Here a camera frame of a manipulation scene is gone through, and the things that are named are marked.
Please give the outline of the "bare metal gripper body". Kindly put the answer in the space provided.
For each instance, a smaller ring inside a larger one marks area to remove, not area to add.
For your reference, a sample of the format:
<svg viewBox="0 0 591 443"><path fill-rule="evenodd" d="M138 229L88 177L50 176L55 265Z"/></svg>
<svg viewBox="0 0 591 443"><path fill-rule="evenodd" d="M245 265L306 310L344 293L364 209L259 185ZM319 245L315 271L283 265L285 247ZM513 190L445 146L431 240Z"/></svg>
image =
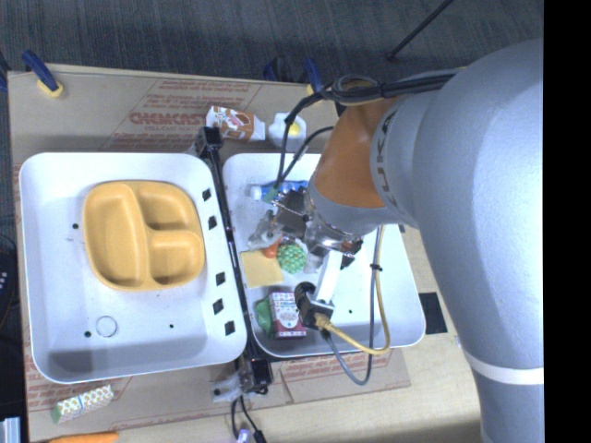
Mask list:
<svg viewBox="0 0 591 443"><path fill-rule="evenodd" d="M274 201L275 224L283 234L299 239L310 255L324 257L335 251L354 257L363 245L355 233L346 233L322 218L306 189L290 190Z"/></svg>

